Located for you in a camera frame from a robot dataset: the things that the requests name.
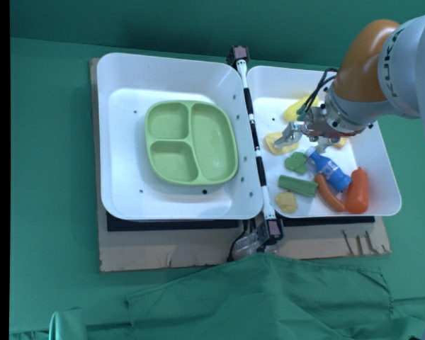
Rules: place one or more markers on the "green divided plate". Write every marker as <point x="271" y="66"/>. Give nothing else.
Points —
<point x="212" y="136"/>

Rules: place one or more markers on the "yellow toy corn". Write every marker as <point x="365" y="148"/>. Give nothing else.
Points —
<point x="292" y="112"/>

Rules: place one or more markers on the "green toy celery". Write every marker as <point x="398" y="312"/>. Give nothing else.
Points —
<point x="297" y="185"/>

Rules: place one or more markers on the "white plastic tray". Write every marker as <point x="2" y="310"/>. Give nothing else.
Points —
<point x="127" y="76"/>
<point x="379" y="175"/>

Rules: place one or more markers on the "brown cardboard board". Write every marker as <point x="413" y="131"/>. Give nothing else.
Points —
<point x="134" y="253"/>

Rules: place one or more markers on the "green cloth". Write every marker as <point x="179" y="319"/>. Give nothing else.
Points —
<point x="269" y="296"/>

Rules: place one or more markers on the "thin black and white rod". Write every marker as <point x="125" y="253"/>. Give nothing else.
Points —
<point x="248" y="99"/>

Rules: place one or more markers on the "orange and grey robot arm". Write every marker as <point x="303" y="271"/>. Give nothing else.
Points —
<point x="361" y="73"/>

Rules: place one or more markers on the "green toy broccoli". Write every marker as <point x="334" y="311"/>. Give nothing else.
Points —
<point x="296" y="162"/>

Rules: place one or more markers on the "yellow lumpy toy food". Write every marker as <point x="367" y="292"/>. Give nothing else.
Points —
<point x="286" y="202"/>

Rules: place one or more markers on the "small yellow toy food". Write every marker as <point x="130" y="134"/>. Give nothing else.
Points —
<point x="341" y="143"/>

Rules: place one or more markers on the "yellow toy chip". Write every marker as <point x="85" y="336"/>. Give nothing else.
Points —
<point x="282" y="151"/>

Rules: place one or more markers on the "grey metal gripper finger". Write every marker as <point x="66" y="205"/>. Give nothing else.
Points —
<point x="288" y="135"/>
<point x="323" y="145"/>

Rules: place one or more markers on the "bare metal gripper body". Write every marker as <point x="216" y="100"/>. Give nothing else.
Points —
<point x="320" y="126"/>

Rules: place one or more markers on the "orange toy sausage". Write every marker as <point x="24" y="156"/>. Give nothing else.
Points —
<point x="330" y="195"/>

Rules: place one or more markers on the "blue toy bottle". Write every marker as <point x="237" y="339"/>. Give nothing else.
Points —
<point x="331" y="172"/>

